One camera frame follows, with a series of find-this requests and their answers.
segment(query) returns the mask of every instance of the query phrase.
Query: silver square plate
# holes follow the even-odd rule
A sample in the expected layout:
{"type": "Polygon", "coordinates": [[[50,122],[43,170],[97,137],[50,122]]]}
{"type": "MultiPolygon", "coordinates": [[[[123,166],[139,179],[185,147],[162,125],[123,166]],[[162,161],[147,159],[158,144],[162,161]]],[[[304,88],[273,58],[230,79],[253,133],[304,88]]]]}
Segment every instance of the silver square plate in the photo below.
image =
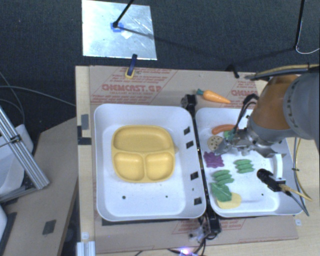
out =
{"type": "Polygon", "coordinates": [[[82,0],[83,55],[139,60],[157,60],[150,7],[132,4],[113,28],[112,23],[127,5],[82,0]]]}

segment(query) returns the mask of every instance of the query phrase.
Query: yellow plate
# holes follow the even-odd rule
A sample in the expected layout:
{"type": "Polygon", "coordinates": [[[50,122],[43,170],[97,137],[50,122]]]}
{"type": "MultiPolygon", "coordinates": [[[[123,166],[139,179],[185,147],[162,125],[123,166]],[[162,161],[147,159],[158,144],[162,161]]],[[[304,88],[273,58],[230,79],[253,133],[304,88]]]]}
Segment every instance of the yellow plate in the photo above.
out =
{"type": "Polygon", "coordinates": [[[161,182],[175,169],[174,143],[160,126],[122,126],[113,134],[111,153],[115,173],[127,182],[161,182]]]}

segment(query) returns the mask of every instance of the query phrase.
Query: orange carrot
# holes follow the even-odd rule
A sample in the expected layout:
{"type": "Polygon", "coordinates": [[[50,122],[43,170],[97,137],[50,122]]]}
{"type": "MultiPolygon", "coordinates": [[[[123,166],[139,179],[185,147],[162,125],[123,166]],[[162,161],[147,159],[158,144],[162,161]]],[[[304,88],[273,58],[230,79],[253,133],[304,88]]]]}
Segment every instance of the orange carrot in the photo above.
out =
{"type": "Polygon", "coordinates": [[[224,131],[231,131],[234,127],[235,127],[234,124],[222,124],[214,127],[211,132],[213,135],[217,135],[218,133],[221,133],[224,131]]]}
{"type": "Polygon", "coordinates": [[[227,98],[211,91],[211,90],[200,90],[198,89],[196,91],[197,95],[203,95],[203,98],[207,101],[211,101],[211,102],[218,102],[218,103],[230,103],[230,100],[228,100],[227,98]]]}

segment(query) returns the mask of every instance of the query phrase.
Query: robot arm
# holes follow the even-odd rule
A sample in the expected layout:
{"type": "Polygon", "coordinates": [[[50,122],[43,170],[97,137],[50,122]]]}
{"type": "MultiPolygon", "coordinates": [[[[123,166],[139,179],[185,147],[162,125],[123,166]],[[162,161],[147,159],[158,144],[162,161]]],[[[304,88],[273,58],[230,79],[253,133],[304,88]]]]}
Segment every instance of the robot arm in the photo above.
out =
{"type": "Polygon", "coordinates": [[[271,146],[288,137],[315,140],[319,151],[319,72],[271,79],[247,127],[225,139],[214,153],[221,155],[235,147],[244,156],[255,150],[268,158],[276,153],[271,146]]]}

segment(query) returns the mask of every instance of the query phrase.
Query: dark floor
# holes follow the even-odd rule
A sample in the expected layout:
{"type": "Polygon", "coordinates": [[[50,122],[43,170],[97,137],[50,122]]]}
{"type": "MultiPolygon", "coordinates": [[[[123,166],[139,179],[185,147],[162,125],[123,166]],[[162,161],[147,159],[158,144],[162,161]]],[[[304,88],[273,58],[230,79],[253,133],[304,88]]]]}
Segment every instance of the dark floor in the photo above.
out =
{"type": "MultiPolygon", "coordinates": [[[[319,51],[299,54],[294,50],[300,3],[300,0],[136,0],[135,4],[150,6],[158,58],[140,60],[136,65],[224,71],[233,64],[239,72],[257,72],[319,63],[319,51]]],[[[82,55],[81,4],[81,0],[1,1],[0,72],[12,86],[38,90],[74,104],[75,66],[128,65],[126,59],[82,55]]],[[[319,47],[319,14],[320,1],[305,3],[300,51],[319,47]]],[[[5,85],[0,77],[0,86],[5,85]]],[[[76,116],[73,106],[21,90],[16,90],[16,94],[34,141],[39,133],[76,116]]],[[[18,125],[22,117],[8,101],[17,104],[12,92],[1,88],[0,104],[18,125]]]]}

